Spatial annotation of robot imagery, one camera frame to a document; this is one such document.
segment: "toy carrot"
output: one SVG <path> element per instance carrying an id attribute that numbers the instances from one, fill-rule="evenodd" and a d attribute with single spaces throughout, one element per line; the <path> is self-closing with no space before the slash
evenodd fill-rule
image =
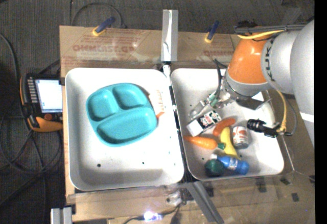
<path id="1" fill-rule="evenodd" d="M 231 126 L 235 123 L 235 119 L 234 118 L 225 118 L 222 119 L 220 122 L 218 122 L 213 130 L 213 135 L 218 137 L 219 134 L 221 134 L 222 130 L 225 127 Z"/>
<path id="2" fill-rule="evenodd" d="M 184 136 L 184 140 L 187 140 L 188 142 L 197 145 L 202 148 L 206 148 L 208 150 L 213 150 L 215 149 L 218 144 L 214 139 L 207 138 L 207 137 L 200 137 L 200 136 Z"/>

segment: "cardboard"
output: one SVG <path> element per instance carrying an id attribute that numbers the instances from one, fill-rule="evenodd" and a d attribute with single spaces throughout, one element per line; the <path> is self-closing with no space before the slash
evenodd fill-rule
<path id="1" fill-rule="evenodd" d="M 160 64 L 162 31 L 108 28 L 95 36 L 93 28 L 60 26 L 61 76 L 77 67 L 152 68 Z M 212 43 L 205 33 L 179 32 L 177 60 L 209 63 L 217 58 L 229 63 L 239 38 L 215 34 Z"/>

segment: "black connector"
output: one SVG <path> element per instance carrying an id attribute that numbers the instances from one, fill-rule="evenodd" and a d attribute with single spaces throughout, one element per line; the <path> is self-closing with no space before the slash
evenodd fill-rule
<path id="1" fill-rule="evenodd" d="M 275 128 L 269 128 L 264 126 L 266 123 L 262 120 L 250 119 L 247 121 L 247 128 L 253 130 L 255 132 L 263 133 L 265 136 L 276 138 L 278 136 L 277 129 L 279 128 L 279 124 Z"/>

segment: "soda can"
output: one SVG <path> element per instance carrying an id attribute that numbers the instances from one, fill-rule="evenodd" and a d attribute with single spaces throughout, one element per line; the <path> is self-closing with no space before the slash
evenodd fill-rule
<path id="1" fill-rule="evenodd" d="M 245 127 L 236 126 L 233 128 L 233 145 L 235 148 L 248 148 L 249 147 L 247 129 Z"/>

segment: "blue toy bottle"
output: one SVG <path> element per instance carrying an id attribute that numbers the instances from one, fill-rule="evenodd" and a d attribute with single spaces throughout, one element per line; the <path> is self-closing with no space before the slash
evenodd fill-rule
<path id="1" fill-rule="evenodd" d="M 217 154 L 212 154 L 211 159 L 221 161 L 226 169 L 232 170 L 241 175 L 246 175 L 250 168 L 246 161 L 241 161 L 231 156 L 220 157 Z"/>

